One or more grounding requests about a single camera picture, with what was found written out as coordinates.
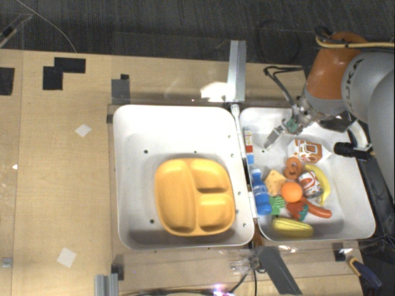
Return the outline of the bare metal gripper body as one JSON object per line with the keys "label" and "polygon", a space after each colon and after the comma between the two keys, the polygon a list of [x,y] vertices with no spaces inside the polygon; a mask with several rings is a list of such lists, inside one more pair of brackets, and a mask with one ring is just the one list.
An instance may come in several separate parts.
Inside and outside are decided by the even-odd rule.
{"label": "bare metal gripper body", "polygon": [[298,135],[318,121],[320,114],[311,106],[305,96],[298,96],[296,102],[291,105],[291,117],[283,121],[283,127],[288,134]]}

